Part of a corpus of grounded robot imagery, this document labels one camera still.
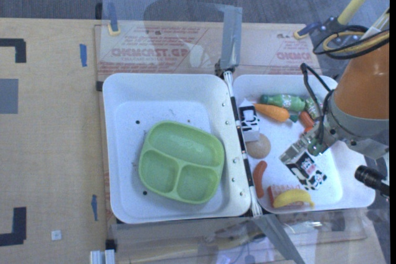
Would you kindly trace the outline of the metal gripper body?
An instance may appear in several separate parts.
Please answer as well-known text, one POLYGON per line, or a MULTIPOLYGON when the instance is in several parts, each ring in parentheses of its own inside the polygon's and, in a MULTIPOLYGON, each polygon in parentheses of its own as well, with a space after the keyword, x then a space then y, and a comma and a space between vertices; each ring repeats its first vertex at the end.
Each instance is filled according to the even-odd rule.
POLYGON ((324 154, 337 142, 343 142, 347 147, 373 160, 389 153, 389 147, 374 140, 374 134, 365 129, 348 130, 324 124, 309 133, 308 153, 312 156, 324 154))

